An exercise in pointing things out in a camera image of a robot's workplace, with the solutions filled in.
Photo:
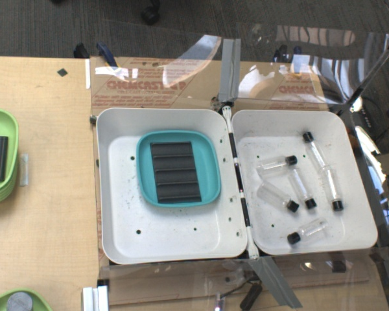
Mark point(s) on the brown cardboard board red print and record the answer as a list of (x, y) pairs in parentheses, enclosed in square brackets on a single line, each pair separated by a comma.
[(194, 79)]

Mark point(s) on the grey round lid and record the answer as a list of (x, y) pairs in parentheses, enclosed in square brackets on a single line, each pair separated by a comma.
[(19, 301)]

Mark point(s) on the teal plate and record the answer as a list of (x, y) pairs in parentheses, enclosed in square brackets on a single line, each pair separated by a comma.
[(210, 170)]

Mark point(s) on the clear vial with black cap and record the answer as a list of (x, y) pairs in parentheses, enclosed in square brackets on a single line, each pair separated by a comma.
[(274, 194), (278, 163), (315, 152), (311, 229), (331, 186), (299, 185)]

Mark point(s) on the black office chair base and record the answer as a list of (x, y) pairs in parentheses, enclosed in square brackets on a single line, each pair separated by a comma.
[(150, 11)]

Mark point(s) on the green plate stack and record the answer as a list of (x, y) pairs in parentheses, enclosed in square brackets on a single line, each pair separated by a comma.
[(4, 122)]

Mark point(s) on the thin black and white rod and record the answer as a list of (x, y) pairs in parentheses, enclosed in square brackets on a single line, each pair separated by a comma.
[(236, 160)]

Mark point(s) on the white plastic tray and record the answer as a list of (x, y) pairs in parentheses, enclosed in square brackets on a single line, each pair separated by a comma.
[(353, 212), (168, 238)]

